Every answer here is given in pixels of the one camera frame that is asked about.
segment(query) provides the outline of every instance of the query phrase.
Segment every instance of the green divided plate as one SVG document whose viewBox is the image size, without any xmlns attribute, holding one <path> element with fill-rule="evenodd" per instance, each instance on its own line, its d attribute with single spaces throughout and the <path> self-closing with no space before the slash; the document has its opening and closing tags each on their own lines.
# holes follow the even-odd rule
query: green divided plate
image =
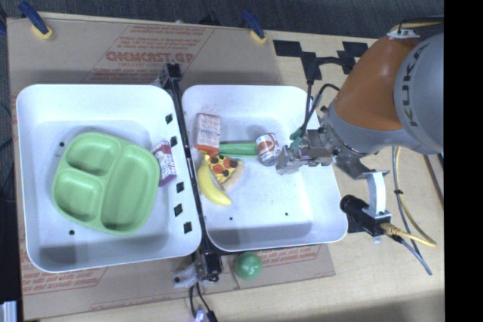
<svg viewBox="0 0 483 322">
<path fill-rule="evenodd" d="M 83 133 L 63 153 L 52 201 L 79 224 L 125 235 L 147 221 L 159 175 L 159 163 L 147 149 L 116 136 Z"/>
</svg>

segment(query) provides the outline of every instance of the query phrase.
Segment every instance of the soda can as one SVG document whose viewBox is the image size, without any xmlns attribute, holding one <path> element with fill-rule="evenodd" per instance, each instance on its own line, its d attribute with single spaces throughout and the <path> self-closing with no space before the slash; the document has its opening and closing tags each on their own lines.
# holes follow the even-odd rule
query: soda can
<svg viewBox="0 0 483 322">
<path fill-rule="evenodd" d="M 257 154 L 260 162 L 266 167 L 277 164 L 278 156 L 281 153 L 275 133 L 265 133 L 257 138 Z"/>
</svg>

